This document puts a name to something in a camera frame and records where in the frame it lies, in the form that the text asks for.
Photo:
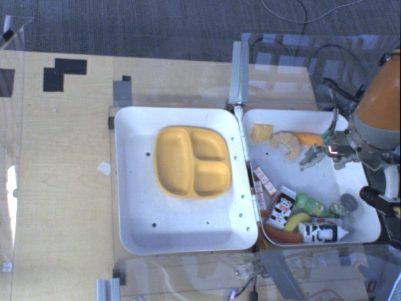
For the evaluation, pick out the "cow print milk bottle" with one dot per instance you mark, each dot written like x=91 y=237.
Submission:
x=319 y=232

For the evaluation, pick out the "yellow divided plate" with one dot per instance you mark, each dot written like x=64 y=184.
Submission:
x=175 y=161

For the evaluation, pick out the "red sausage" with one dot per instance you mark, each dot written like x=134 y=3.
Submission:
x=282 y=235

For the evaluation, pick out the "black cylinder on white bracket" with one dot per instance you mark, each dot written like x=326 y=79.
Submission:
x=377 y=197

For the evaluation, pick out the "green plastic bottle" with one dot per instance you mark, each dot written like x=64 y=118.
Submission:
x=310 y=204

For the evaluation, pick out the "orange carrot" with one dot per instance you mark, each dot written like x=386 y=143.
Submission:
x=308 y=138

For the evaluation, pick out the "white plastic tray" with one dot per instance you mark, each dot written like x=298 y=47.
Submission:
x=322 y=183
x=188 y=227

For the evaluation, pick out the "white and red flat packet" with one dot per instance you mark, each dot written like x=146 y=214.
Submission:
x=329 y=220

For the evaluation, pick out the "cow print milk carton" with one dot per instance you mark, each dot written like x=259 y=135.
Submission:
x=280 y=210

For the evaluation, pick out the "yellow cheese wedge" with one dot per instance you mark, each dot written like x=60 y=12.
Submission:
x=261 y=133

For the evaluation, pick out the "green can with grey lid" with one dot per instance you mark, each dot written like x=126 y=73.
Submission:
x=344 y=204

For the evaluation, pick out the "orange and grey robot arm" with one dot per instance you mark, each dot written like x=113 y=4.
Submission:
x=380 y=105

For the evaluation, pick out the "beige croissant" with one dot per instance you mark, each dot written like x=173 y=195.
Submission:
x=291 y=144

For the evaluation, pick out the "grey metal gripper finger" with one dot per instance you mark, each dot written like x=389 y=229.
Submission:
x=341 y=165
x=311 y=157

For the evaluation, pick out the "yellow banana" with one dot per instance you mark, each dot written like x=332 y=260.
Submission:
x=297 y=221

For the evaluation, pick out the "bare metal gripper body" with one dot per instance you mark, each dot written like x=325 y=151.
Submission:
x=344 y=147

